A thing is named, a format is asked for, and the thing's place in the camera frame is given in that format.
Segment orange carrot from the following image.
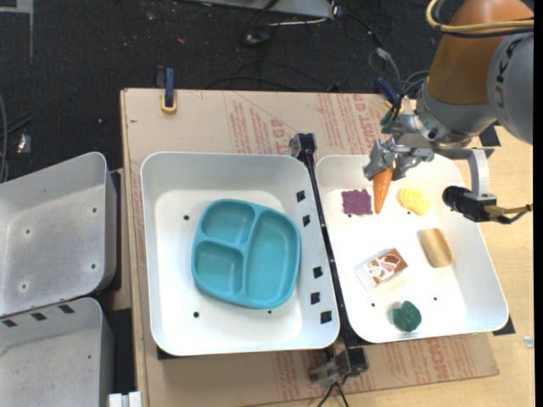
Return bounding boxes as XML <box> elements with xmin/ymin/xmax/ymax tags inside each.
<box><xmin>372</xmin><ymin>165</ymin><xmax>395</xmax><ymax>215</ymax></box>

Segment green broccoli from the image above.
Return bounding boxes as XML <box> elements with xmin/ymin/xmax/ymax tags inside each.
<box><xmin>392</xmin><ymin>300</ymin><xmax>423</xmax><ymax>333</ymax></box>

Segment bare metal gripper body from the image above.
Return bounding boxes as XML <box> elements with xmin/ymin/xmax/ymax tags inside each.
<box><xmin>383</xmin><ymin>114</ymin><xmax>473</xmax><ymax>161</ymax></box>

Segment white plastic tray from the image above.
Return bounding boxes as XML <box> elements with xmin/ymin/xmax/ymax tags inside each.
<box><xmin>140</xmin><ymin>151</ymin><xmax>341</xmax><ymax>357</ymax></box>
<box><xmin>316</xmin><ymin>153</ymin><xmax>510</xmax><ymax>344</ymax></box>

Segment brown cardboard board red print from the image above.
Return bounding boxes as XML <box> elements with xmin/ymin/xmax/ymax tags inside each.
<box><xmin>120</xmin><ymin>87</ymin><xmax>501</xmax><ymax>407</ymax></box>

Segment black block with thin wires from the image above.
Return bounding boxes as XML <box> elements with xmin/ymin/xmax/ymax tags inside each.
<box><xmin>308</xmin><ymin>346</ymin><xmax>369</xmax><ymax>383</ymax></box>
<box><xmin>289</xmin><ymin>132</ymin><xmax>318</xmax><ymax>161</ymax></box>

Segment yellow toy food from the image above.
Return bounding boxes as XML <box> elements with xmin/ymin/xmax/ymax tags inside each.
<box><xmin>397</xmin><ymin>187</ymin><xmax>432</xmax><ymax>217</ymax></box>

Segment blue divided plate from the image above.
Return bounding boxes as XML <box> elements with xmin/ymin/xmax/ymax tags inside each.
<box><xmin>190</xmin><ymin>198</ymin><xmax>302</xmax><ymax>309</ymax></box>

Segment purple grapes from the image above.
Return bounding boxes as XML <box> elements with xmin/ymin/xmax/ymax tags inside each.
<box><xmin>341</xmin><ymin>188</ymin><xmax>374</xmax><ymax>216</ymax></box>

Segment tan bread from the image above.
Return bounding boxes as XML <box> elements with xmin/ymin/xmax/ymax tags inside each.
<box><xmin>418</xmin><ymin>227</ymin><xmax>454</xmax><ymax>269</ymax></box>

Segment brown and white carton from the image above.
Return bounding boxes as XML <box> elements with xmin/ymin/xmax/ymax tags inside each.
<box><xmin>354</xmin><ymin>248</ymin><xmax>409</xmax><ymax>293</ymax></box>

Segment black cylinder on white bracket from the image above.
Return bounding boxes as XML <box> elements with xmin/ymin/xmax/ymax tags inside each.
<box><xmin>441</xmin><ymin>146</ymin><xmax>498</xmax><ymax>223</ymax></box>

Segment thin black rod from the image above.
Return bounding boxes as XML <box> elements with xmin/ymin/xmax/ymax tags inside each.
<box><xmin>296</xmin><ymin>150</ymin><xmax>361</xmax><ymax>352</ymax></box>

